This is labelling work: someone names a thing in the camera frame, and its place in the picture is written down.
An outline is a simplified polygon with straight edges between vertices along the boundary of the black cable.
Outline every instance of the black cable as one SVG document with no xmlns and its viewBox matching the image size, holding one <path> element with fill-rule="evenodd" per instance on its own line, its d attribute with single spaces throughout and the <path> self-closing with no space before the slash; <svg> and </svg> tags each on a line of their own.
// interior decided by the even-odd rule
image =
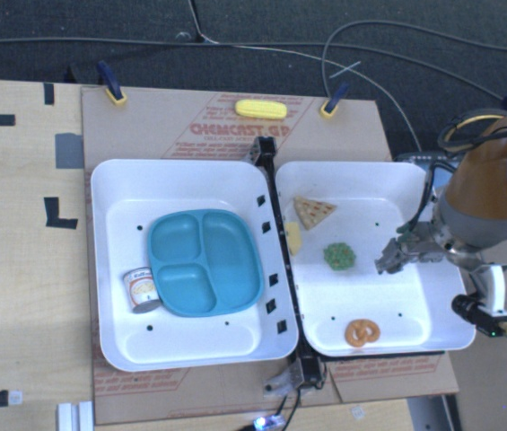
<svg viewBox="0 0 507 431">
<path fill-rule="evenodd" d="M 327 376 L 328 376 L 327 363 L 323 363 L 323 380 L 315 385 L 315 390 L 322 390 L 323 388 L 325 388 L 325 383 L 327 383 Z"/>
<path fill-rule="evenodd" d="M 477 109 L 464 113 L 451 120 L 450 123 L 439 133 L 437 137 L 437 144 L 448 156 L 454 156 L 473 150 L 484 142 L 506 138 L 507 126 L 504 126 L 495 129 L 486 136 L 480 135 L 469 137 L 467 139 L 459 139 L 455 141 L 450 140 L 454 133 L 464 127 L 467 127 L 468 125 L 490 119 L 498 120 L 506 116 L 507 111 L 497 109 Z"/>
<path fill-rule="evenodd" d="M 293 405 L 293 408 L 291 409 L 291 413 L 289 414 L 289 418 L 287 419 L 287 422 L 285 423 L 285 426 L 281 431 L 285 431 L 287 427 L 289 427 L 289 424 L 291 423 L 291 420 L 293 419 L 293 415 L 295 415 L 295 411 L 299 408 L 299 404 L 301 403 L 301 388 L 297 388 L 297 399 L 295 401 L 295 404 Z"/>
<path fill-rule="evenodd" d="M 452 164 L 446 163 L 444 161 L 435 160 L 431 163 L 429 168 L 426 170 L 423 195 L 421 196 L 421 202 L 419 203 L 418 209 L 416 210 L 416 213 L 413 215 L 411 220 L 397 229 L 398 233 L 412 232 L 415 229 L 419 217 L 423 213 L 424 208 L 429 202 L 429 199 L 431 199 L 431 195 L 433 193 L 434 173 L 437 168 L 444 169 L 448 172 L 456 171 L 456 168 Z"/>
<path fill-rule="evenodd" d="M 197 15 L 197 5 L 196 0 L 188 0 L 189 4 L 189 11 L 191 12 L 191 17 L 193 18 L 193 23 L 196 27 L 197 31 L 197 40 L 200 42 L 207 41 L 207 42 L 213 42 L 210 40 L 202 31 L 201 31 L 201 24 L 199 23 L 199 16 Z"/>
<path fill-rule="evenodd" d="M 283 407 L 285 403 L 287 402 L 287 398 L 289 397 L 289 393 L 285 394 L 285 397 L 281 401 L 281 404 L 279 405 L 279 408 L 276 410 L 275 414 L 279 415 L 283 411 Z"/>
</svg>

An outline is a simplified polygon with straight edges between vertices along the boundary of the can label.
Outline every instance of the can label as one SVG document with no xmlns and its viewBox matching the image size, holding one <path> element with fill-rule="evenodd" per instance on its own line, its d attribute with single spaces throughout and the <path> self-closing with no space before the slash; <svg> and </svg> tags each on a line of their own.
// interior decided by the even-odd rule
<svg viewBox="0 0 507 431">
<path fill-rule="evenodd" d="M 160 306 L 160 297 L 150 268 L 138 268 L 124 275 L 127 296 L 134 312 L 149 312 Z"/>
</svg>

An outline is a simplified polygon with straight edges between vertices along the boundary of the toy pizza slice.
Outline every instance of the toy pizza slice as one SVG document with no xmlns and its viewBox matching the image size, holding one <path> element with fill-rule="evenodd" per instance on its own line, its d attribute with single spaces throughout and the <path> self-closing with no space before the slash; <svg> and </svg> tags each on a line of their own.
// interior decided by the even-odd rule
<svg viewBox="0 0 507 431">
<path fill-rule="evenodd" d="M 303 226 L 307 230 L 310 230 L 316 224 L 322 222 L 337 209 L 337 206 L 325 201 L 317 201 L 300 196 L 293 199 L 293 206 Z"/>
</svg>

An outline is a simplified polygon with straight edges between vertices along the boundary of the blue divided plate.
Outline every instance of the blue divided plate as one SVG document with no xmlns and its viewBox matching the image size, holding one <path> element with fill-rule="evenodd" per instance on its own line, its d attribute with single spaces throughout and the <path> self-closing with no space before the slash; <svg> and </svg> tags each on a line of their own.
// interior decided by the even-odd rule
<svg viewBox="0 0 507 431">
<path fill-rule="evenodd" d="M 247 224 L 222 209 L 165 215 L 149 232 L 153 280 L 179 316 L 214 316 L 249 308 L 263 293 L 263 271 Z"/>
</svg>

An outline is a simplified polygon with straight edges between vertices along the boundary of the dark floor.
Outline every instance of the dark floor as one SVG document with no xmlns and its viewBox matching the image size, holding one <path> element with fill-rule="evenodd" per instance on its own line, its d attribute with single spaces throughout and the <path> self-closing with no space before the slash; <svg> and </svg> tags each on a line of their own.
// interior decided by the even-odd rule
<svg viewBox="0 0 507 431">
<path fill-rule="evenodd" d="M 346 24 L 326 77 L 358 64 L 328 89 L 378 103 L 394 156 L 507 96 L 507 0 L 0 0 L 0 40 L 42 39 L 0 43 L 0 79 L 95 84 L 103 59 L 128 86 L 326 96 L 323 45 Z"/>
</svg>

